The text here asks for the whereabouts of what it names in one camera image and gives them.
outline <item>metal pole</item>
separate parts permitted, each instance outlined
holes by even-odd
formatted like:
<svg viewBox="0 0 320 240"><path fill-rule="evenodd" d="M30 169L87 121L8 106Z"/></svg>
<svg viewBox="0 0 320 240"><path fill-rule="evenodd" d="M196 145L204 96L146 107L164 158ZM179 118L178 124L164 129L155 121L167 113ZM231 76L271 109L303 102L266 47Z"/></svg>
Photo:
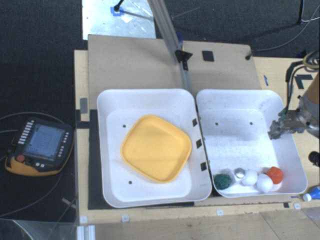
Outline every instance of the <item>metal pole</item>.
<svg viewBox="0 0 320 240"><path fill-rule="evenodd" d="M165 45L170 55L173 57L174 61L177 63L178 60L175 52L177 50L181 50L182 47L180 46L176 31L175 31L174 25L172 24L172 19L168 13L165 1L164 0L147 0L147 1L150 5L153 16L155 18L155 22L160 30L160 33L165 42ZM191 93L192 89L191 89L189 73L187 70L184 70L183 63L186 63L186 62L181 61L179 63L183 87Z"/></svg>

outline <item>cable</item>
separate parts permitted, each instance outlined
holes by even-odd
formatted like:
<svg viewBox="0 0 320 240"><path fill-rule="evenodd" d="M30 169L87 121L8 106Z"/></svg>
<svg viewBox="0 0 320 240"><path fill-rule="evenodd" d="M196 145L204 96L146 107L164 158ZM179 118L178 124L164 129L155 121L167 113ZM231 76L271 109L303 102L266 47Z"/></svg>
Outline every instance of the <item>cable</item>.
<svg viewBox="0 0 320 240"><path fill-rule="evenodd" d="M61 219L63 218L63 216L66 214L66 212L70 209L70 207L73 205L73 203L77 200L78 195L69 203L69 205L65 208L64 212L61 214L61 216L59 217L59 219L56 221L56 223L54 224L54 226L51 229L51 232L49 233L49 235L46 237L45 240L49 240L53 231L55 230L56 226L58 225L58 223L61 221Z"/></svg>
<svg viewBox="0 0 320 240"><path fill-rule="evenodd" d="M2 130L0 131L0 134L6 134L6 133L14 133L17 132L18 130Z"/></svg>
<svg viewBox="0 0 320 240"><path fill-rule="evenodd" d="M183 16L183 15L185 15L185 14L192 13L193 11L196 11L196 10L198 10L198 9L200 9L200 8L201 8L201 7L198 6L198 7L196 7L196 8L191 9L191 10L187 10L187 11L184 11L184 12L179 13L179 14L177 14L177 15L171 16L171 20L174 20L175 18L180 17L180 16Z"/></svg>
<svg viewBox="0 0 320 240"><path fill-rule="evenodd" d="M20 113L9 114L9 115L6 115L6 116L4 116L4 117L1 117L1 118L0 118L0 121L2 121L2 120L4 120L4 119L7 119L7 118L10 118L10 117L20 116L20 115L41 115L41 116L46 116L46 117L55 119L55 120L57 120L58 122L64 124L64 122L61 121L59 118L56 118L56 117L53 116L53 115L46 114L46 113L41 113L41 112L20 112Z"/></svg>
<svg viewBox="0 0 320 240"><path fill-rule="evenodd" d="M0 162L5 159L7 157L7 155L4 155L3 157L0 158Z"/></svg>
<svg viewBox="0 0 320 240"><path fill-rule="evenodd" d="M312 21L315 21L315 20L318 20L318 19L320 19L320 17L318 17L318 18L313 18L313 19L308 19L308 20L302 19L301 21L302 21L302 22L312 22Z"/></svg>
<svg viewBox="0 0 320 240"><path fill-rule="evenodd" d="M271 47L271 48L266 48L266 49L253 50L252 53L254 53L254 52L265 52L265 51L270 51L270 50L278 49L278 48L283 47L283 46L286 46L287 44L289 44L289 43L291 43L292 41L294 41L294 40L295 40L296 38L298 38L298 37L302 34L302 32L305 31L306 28L309 26L309 24L311 23L312 18L313 18L314 15L316 14L316 12L317 12L317 10L319 9L319 7L320 7L320 4L319 4L319 5L317 6L317 8L314 10L314 12L313 12L313 14L312 14L312 16L311 16L311 18L310 18L310 21L303 27L303 29L301 29L301 31L300 31L295 37L291 38L289 41L287 41L287 42L285 42L285 43L283 43L283 44L281 44L281 45L277 45L277 46L274 46L274 47Z"/></svg>
<svg viewBox="0 0 320 240"><path fill-rule="evenodd" d="M49 196L49 195L52 193L52 191L55 190L55 188L58 186L58 184L59 184L59 182L60 182L60 180L61 180L62 175L63 175L63 174L61 173L60 176L59 176L59 178L58 178L58 180L57 180L56 183L54 184L54 186L53 186L53 187L48 191L48 193L46 193L43 197L39 198L37 201L34 201L34 202L32 202L32 203L30 203L30 204L28 204L28 205L26 205L26 206L24 206L24 207L22 207L22 208L19 208L19 209L16 209L16 210L13 210L13 211L10 211L10 212L1 214L1 215L0 215L0 218L5 217L5 216L7 216L7 215L11 215L11 214L17 213L17 212L20 212L20 211L22 211L22 210L25 210L25 209L27 209L27 208L29 208L29 207L31 207L31 206L33 206L33 205L41 202L43 199L45 199L47 196Z"/></svg>
<svg viewBox="0 0 320 240"><path fill-rule="evenodd" d="M301 69L305 69L306 66L300 66L298 67L295 71L293 71L292 76L291 76L291 80L290 80L290 88L289 88L289 99L288 99L288 107L292 98L292 93L293 93L293 87L294 87L294 78L295 78L295 74L301 70Z"/></svg>
<svg viewBox="0 0 320 240"><path fill-rule="evenodd" d="M312 70L319 69L319 50L310 52L303 58L303 64Z"/></svg>
<svg viewBox="0 0 320 240"><path fill-rule="evenodd" d="M297 66L303 64L303 60L292 62L290 67L286 70L285 73L285 82L286 82L286 108L289 105L289 93L290 93L290 80L292 77L292 73Z"/></svg>

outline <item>yellow plastic dish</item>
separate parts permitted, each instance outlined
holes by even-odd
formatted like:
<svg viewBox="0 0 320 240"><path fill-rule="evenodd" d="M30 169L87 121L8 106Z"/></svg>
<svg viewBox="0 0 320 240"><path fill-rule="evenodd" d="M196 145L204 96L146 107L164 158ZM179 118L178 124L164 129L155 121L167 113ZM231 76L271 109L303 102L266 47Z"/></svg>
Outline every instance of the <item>yellow plastic dish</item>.
<svg viewBox="0 0 320 240"><path fill-rule="evenodd" d="M184 131L155 115L141 117L120 148L127 165L157 183L173 181L191 150L191 140Z"/></svg>

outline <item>orange ball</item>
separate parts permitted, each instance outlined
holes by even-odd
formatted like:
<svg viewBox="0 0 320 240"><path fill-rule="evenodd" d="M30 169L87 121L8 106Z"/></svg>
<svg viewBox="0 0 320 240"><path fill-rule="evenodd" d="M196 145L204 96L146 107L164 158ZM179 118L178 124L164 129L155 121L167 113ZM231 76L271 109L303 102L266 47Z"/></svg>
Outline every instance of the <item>orange ball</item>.
<svg viewBox="0 0 320 240"><path fill-rule="evenodd" d="M266 175L268 175L273 184L279 184L284 179L284 173L281 169L272 166L267 172Z"/></svg>

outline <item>white plastic tray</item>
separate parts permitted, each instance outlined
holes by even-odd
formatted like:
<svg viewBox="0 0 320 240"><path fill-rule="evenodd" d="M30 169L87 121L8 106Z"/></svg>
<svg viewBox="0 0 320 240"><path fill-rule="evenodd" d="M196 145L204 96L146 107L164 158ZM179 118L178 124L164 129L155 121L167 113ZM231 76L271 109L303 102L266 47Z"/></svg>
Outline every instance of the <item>white plastic tray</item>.
<svg viewBox="0 0 320 240"><path fill-rule="evenodd" d="M270 90L206 89L196 96L200 124L212 175L236 168L265 173L275 166L284 179L268 193L255 186L234 185L217 190L227 198L297 194L307 188L307 178L292 134L270 140L269 127L284 108Z"/></svg>
<svg viewBox="0 0 320 240"><path fill-rule="evenodd" d="M115 208L192 202L206 199L212 191L195 100L183 89L111 89L97 99L102 189ZM186 132L192 151L175 180L156 183L130 168L121 158L121 144L136 121L155 115Z"/></svg>

